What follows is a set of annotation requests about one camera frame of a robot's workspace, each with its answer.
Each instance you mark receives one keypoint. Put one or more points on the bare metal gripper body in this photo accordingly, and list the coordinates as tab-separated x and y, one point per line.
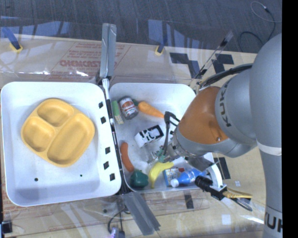
170	150

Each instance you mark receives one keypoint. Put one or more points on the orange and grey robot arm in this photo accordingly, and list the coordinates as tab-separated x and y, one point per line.
240	113

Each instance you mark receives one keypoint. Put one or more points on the yellow banana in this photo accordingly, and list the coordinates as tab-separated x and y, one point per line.
156	172

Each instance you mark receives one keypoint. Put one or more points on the black and white carton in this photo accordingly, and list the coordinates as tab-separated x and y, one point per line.
149	136

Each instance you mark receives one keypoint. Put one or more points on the blue bottle white cap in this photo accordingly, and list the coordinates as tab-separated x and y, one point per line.
187	178

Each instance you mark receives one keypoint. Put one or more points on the green pepper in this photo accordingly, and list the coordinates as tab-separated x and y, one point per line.
138	180

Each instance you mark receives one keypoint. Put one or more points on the orange sausage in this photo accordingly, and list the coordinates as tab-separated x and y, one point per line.
126	156

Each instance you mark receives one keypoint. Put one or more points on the orange carrot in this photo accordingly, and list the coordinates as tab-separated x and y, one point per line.
149	108

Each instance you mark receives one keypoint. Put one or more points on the white plastic tray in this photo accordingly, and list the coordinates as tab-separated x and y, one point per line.
22	187
173	95

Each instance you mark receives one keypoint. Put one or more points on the red and white can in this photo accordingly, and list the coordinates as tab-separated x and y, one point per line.
128	107

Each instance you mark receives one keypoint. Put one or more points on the green and yellow stick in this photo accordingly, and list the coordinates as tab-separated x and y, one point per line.
116	109

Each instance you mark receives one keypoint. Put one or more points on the brown cardboard board red print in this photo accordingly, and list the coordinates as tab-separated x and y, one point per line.
144	56

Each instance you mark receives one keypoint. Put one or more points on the yellow divided plate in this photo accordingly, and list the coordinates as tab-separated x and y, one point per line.
64	142

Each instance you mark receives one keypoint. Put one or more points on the black cylinder on white bracket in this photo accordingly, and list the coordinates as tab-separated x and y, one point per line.
214	189

